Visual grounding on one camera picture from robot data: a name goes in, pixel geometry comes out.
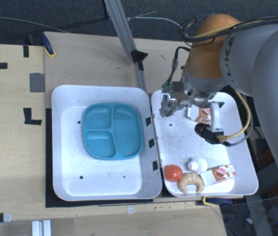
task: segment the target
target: red tomato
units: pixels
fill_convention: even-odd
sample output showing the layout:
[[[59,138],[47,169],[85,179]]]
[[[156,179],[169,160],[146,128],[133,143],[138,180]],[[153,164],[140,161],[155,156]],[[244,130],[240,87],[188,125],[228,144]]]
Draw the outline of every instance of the red tomato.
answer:
[[[170,182],[178,182],[183,177],[182,169],[174,164],[168,165],[165,170],[165,178]]]

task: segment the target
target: gray cable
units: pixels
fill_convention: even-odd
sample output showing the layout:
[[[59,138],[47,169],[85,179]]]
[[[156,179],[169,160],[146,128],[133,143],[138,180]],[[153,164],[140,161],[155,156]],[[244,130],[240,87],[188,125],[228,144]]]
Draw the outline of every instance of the gray cable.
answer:
[[[26,23],[26,24],[36,25],[36,26],[41,26],[41,27],[52,29],[52,30],[56,30],[56,31],[64,32],[64,33],[69,33],[68,31],[65,31],[65,30],[54,28],[52,26],[47,26],[47,25],[39,24],[39,23],[36,23],[36,22],[31,22],[31,21],[28,21],[28,20],[16,19],[16,18],[7,18],[7,17],[0,17],[0,19],[1,20],[16,21],[16,22],[21,22],[21,23]]]

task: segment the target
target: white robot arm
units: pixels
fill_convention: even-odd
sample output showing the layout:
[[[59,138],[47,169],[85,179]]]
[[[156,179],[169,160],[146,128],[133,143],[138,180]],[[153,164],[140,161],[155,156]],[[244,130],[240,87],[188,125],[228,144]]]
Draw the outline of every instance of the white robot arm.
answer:
[[[189,37],[185,30],[199,17],[181,25],[184,41],[192,45],[179,82],[171,82],[177,68],[175,55],[172,74],[162,86],[166,94],[160,114],[171,116],[192,105],[208,108],[214,95],[229,85],[253,98],[278,166],[278,17],[247,22],[225,14],[201,17],[206,19],[195,37]],[[220,130],[214,132],[210,126],[196,126],[196,133],[212,144],[225,143]]]

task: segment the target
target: wooden table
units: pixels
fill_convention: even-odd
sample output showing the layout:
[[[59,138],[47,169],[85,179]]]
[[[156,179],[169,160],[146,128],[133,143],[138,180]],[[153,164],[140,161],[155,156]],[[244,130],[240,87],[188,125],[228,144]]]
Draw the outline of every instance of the wooden table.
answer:
[[[129,235],[129,230],[131,235],[173,235],[177,230],[180,234],[226,235],[219,208],[198,206],[195,199],[160,195],[151,203],[130,204],[134,214],[128,214],[129,205],[45,207],[45,110],[51,107],[52,90],[63,84],[137,86],[134,65],[126,61],[118,38],[48,32],[46,35],[53,39],[54,46],[57,39],[67,46],[81,43],[81,53],[71,53],[71,60],[76,63],[56,71],[59,63],[68,60],[65,48],[57,48],[58,58],[48,60],[41,46],[29,46],[27,57],[27,47],[0,45],[0,63],[7,63],[7,69],[0,69],[0,213],[11,214],[12,221],[52,219],[55,235],[65,235],[72,220],[76,235],[79,230],[85,232],[86,220],[92,221],[87,230],[91,232],[92,228],[95,235],[107,235],[111,230],[115,235]],[[63,42],[63,38],[72,41]],[[168,78],[174,51],[181,43],[146,39],[135,42],[138,50],[149,53],[144,68],[151,94]],[[187,53],[182,52],[180,58],[186,57]],[[32,76],[41,78],[43,74],[45,92],[32,89]],[[177,72],[173,79],[179,80],[180,75]],[[42,120],[40,125],[25,124],[26,108],[31,109],[32,120]],[[106,227],[96,225],[97,221]]]

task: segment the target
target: table surface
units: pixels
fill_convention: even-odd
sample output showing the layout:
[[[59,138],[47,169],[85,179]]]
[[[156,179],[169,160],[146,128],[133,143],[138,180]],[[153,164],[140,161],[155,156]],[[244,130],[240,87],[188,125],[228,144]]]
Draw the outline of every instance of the table surface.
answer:
[[[73,64],[79,67],[75,70],[78,72],[69,75],[70,69],[63,70],[59,67],[59,63],[65,59],[61,48],[56,50],[58,59],[55,57],[54,60],[46,60],[41,46],[29,46],[29,57],[25,58],[23,46],[0,45],[0,62],[8,64],[7,69],[0,69],[0,213],[11,214],[13,221],[127,215],[129,205],[45,207],[45,109],[51,107],[52,90],[56,86],[67,84],[65,78],[68,77],[69,84],[75,83],[74,77],[80,77],[81,67],[84,67],[87,79],[85,81],[80,77],[78,85],[137,86],[136,73],[132,68],[135,66],[127,62],[118,38],[66,33],[47,35],[55,41],[62,37],[80,39],[82,42],[87,40],[83,50],[88,51],[89,55],[84,55],[84,63],[80,63],[80,66]],[[144,61],[144,68],[147,91],[151,94],[159,90],[167,80],[173,54],[181,43],[146,39],[135,39],[135,42],[138,50],[149,53]],[[182,61],[186,60],[187,52],[182,52],[180,58]],[[47,70],[49,67],[58,67],[59,71],[55,73],[54,68]],[[119,75],[112,77],[113,72]],[[30,74],[34,73],[45,75],[45,93],[31,92]],[[178,71],[173,79],[179,80],[180,76]],[[24,124],[24,108],[31,108],[31,118],[42,120],[41,125]],[[210,223],[209,227],[215,229],[215,235],[225,235],[218,207],[208,212],[208,207],[198,206],[194,200],[159,196],[152,203],[131,206],[134,207],[135,213],[147,213],[152,216],[151,219],[156,216],[156,220],[176,216],[174,211],[181,211],[185,220],[196,218],[195,221],[201,227]]]

